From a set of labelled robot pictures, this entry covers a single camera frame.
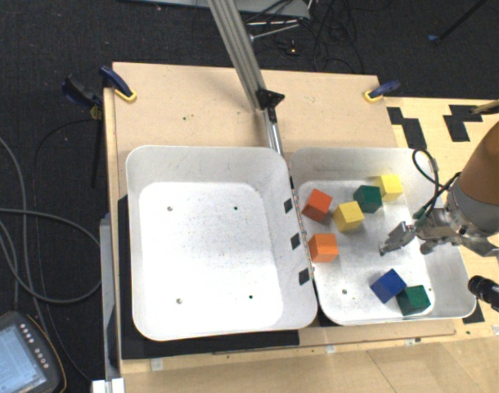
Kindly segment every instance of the toy block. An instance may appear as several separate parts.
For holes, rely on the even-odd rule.
[[[431,303],[424,286],[406,287],[397,294],[397,302],[403,316],[426,310]]]
[[[328,194],[318,189],[313,189],[308,202],[306,202],[302,210],[302,214],[320,223],[326,217],[326,214],[328,214],[331,200],[333,198]]]
[[[340,232],[347,232],[361,225],[364,214],[356,201],[345,202],[333,212],[333,221]]]
[[[373,184],[380,188],[380,195],[384,202],[394,201],[404,192],[397,174],[379,176]]]
[[[382,196],[379,187],[361,185],[353,194],[363,213],[373,214],[382,206]]]
[[[406,288],[406,283],[394,269],[390,269],[382,277],[373,282],[370,288],[379,297],[380,301],[386,303]]]
[[[333,233],[314,234],[308,247],[313,262],[331,262],[339,254],[337,238]]]

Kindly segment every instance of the black tripod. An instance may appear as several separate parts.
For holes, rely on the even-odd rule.
[[[430,35],[429,40],[439,45],[451,32],[464,23],[471,15],[473,15],[485,2],[488,0],[479,0],[473,7],[471,7],[457,22],[451,25],[440,36]]]

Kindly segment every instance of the yellow cube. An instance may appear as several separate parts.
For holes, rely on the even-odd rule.
[[[347,232],[361,225],[364,214],[358,202],[345,202],[333,212],[333,221],[340,232]]]
[[[380,187],[382,201],[394,201],[404,192],[400,178],[397,174],[379,176],[373,184]]]

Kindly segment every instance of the dark floor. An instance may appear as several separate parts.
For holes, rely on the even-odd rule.
[[[255,51],[261,67],[314,71],[316,48],[319,70],[378,75],[381,83],[398,79],[401,86],[393,95],[499,97],[499,0],[489,0],[439,46],[428,35],[443,32],[478,0],[335,0],[328,11],[324,3],[330,1],[321,0],[314,7],[312,30],[304,26],[258,40]],[[284,53],[291,39],[300,56]],[[102,161],[97,188],[90,188],[96,124],[72,124],[47,139],[38,152],[36,199],[34,156],[48,132],[88,118],[83,108],[63,97],[64,77],[75,73],[100,91],[97,70],[112,61],[230,65],[205,9],[115,0],[0,0],[0,136],[22,166],[28,206],[72,219],[94,234],[107,212]],[[0,206],[16,208],[21,202],[16,172],[0,147]],[[21,218],[1,218],[21,252]],[[35,220],[29,220],[35,286],[42,290],[42,264],[48,295],[62,298],[87,291],[100,276],[98,249],[72,228],[39,223],[40,250]],[[0,315],[11,309],[12,297],[13,279],[0,250]],[[36,314],[25,293],[20,295],[19,309]],[[102,378],[99,296],[51,310],[74,361],[91,379]],[[59,347],[56,338],[53,342]],[[68,391],[86,391],[88,383],[62,351],[61,358]]]

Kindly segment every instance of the metal pole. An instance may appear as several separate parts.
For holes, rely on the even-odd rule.
[[[266,84],[258,67],[241,14],[233,0],[207,0],[207,2],[249,103],[254,111],[263,114],[269,147],[283,156],[281,135],[277,123],[270,120],[267,109],[262,109],[258,102],[257,91],[266,89]]]

